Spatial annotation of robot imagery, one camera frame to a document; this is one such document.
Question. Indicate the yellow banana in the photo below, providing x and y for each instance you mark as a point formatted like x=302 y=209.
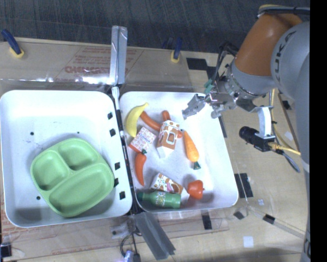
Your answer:
x=132 y=119

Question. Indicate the white plastic tray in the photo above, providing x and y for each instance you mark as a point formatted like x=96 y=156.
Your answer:
x=43 y=113
x=212 y=151

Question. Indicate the red bell pepper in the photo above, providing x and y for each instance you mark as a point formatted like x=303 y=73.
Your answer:
x=196 y=190

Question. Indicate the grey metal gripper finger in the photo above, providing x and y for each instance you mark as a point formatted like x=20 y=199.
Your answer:
x=217 y=111
x=193 y=106

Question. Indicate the black cylinder on white bracket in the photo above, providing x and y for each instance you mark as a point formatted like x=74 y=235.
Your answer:
x=264 y=120

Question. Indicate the orange and white packet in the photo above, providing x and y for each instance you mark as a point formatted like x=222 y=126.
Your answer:
x=142 y=140

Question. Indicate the orange chilli pepper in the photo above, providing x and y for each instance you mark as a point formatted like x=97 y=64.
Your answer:
x=140 y=166

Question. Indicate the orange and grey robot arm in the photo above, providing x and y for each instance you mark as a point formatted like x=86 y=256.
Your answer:
x=261 y=42

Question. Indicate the orange and white house carton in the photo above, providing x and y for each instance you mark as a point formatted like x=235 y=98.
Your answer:
x=168 y=138

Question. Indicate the brown cardboard board red print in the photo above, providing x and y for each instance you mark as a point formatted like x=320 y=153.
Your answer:
x=56 y=61

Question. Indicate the green divided plate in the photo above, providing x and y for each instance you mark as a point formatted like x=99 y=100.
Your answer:
x=73 y=179

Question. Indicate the orange carrot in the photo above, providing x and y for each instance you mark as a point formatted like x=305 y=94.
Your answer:
x=191 y=147

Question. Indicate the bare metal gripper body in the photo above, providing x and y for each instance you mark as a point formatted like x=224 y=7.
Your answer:
x=223 y=96

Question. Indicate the green bottle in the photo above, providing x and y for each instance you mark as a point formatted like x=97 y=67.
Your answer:
x=163 y=200

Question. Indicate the orange sausage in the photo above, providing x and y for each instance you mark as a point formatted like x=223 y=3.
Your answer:
x=150 y=121

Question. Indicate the white and orange printed carton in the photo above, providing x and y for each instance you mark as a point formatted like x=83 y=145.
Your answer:
x=166 y=185

